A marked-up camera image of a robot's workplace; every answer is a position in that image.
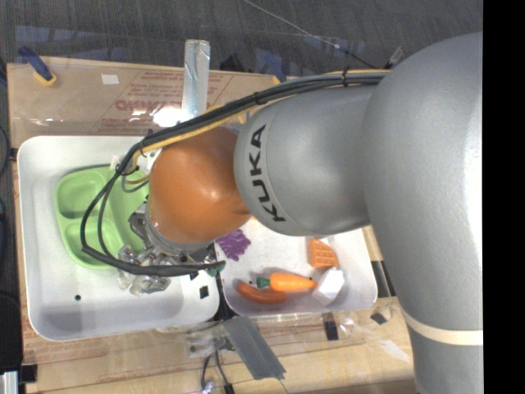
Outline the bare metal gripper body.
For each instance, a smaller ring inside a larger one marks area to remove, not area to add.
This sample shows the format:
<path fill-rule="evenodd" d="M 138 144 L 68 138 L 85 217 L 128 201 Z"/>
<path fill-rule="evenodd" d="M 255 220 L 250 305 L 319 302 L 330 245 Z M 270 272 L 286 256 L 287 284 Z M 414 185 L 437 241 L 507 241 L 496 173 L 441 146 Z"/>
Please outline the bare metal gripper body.
<path fill-rule="evenodd" d="M 136 210 L 128 220 L 131 230 L 144 247 L 138 259 L 149 259 L 152 265 L 196 266 L 217 261 L 212 241 L 182 243 L 163 236 L 155 229 L 146 211 Z"/>

